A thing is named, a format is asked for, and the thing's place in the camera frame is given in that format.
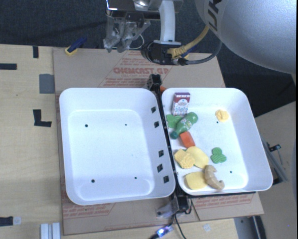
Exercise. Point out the red and white carton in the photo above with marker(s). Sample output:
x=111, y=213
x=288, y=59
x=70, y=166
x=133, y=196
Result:
x=181, y=103

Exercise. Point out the brown cardboard board red print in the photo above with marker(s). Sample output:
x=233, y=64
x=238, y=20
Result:
x=89, y=68

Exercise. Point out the white plastic tray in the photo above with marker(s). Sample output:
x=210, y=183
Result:
x=238, y=143
x=109, y=146

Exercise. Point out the beige toy croissant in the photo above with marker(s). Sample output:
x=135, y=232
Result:
x=212, y=177

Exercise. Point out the green toy bottle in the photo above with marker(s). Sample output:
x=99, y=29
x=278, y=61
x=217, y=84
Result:
x=186, y=124

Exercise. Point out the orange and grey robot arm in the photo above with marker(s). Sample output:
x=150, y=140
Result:
x=253, y=21

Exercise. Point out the orange toy carrot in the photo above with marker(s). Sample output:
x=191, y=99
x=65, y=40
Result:
x=188, y=140

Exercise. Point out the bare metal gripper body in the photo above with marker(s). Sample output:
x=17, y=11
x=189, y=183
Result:
x=129, y=7

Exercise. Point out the small yellow toy biscuit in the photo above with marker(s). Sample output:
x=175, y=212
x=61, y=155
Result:
x=222, y=115

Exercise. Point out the yellow toy corn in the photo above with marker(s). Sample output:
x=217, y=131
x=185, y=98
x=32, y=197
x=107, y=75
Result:
x=185, y=159

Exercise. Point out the green toy lettuce leaf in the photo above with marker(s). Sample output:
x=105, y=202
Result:
x=172, y=120

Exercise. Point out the black cylinder on white bracket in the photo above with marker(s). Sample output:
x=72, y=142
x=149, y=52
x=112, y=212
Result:
x=167, y=26

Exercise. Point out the yellow toy potato slice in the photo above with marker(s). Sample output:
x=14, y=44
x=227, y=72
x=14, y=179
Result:
x=194, y=181
x=200, y=156

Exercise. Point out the green toy broccoli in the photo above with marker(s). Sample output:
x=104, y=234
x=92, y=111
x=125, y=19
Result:
x=217, y=155

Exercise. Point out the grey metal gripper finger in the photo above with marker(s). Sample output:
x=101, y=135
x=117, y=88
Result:
x=112, y=35
x=130, y=32

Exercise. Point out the thin black rod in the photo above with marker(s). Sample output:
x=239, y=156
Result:
x=165, y=131

